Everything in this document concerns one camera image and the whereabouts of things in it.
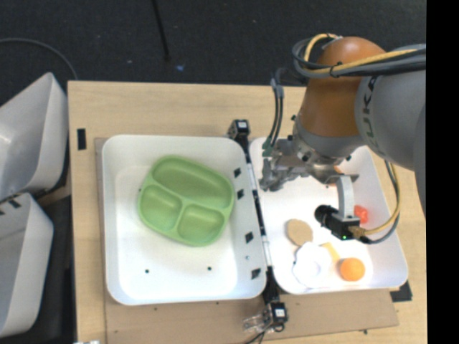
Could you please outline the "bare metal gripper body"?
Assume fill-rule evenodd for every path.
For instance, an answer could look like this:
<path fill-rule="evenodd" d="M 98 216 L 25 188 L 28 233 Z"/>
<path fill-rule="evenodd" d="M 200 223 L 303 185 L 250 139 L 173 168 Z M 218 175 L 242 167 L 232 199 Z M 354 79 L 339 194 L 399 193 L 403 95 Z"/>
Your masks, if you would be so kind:
<path fill-rule="evenodd" d="M 311 176 L 322 184 L 337 182 L 340 165 L 359 147 L 358 138 L 319 138 L 310 145 L 301 138 L 283 138 L 274 146 L 274 171 Z"/>

